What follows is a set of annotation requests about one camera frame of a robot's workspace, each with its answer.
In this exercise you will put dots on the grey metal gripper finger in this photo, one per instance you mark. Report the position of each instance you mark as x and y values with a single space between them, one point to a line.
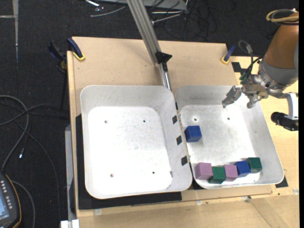
230 97
251 101

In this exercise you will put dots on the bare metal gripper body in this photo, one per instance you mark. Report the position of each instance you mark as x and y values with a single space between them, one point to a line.
260 85

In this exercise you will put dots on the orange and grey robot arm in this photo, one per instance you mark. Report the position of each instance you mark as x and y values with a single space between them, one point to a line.
282 53

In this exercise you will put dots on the white plastic tray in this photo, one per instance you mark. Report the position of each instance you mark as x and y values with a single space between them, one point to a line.
225 141
128 148

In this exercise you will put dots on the blue cube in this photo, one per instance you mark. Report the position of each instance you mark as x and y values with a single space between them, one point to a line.
192 133
243 168

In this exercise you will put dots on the green cube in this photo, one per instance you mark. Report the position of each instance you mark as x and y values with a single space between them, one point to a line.
217 174
255 164

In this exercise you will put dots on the pink cube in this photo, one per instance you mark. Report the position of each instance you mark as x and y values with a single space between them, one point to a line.
230 172
203 170

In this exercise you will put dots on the pale wood board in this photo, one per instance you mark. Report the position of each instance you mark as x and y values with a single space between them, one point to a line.
123 63

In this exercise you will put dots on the black cylinder on white bracket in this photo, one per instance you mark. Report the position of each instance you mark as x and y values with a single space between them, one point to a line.
286 120

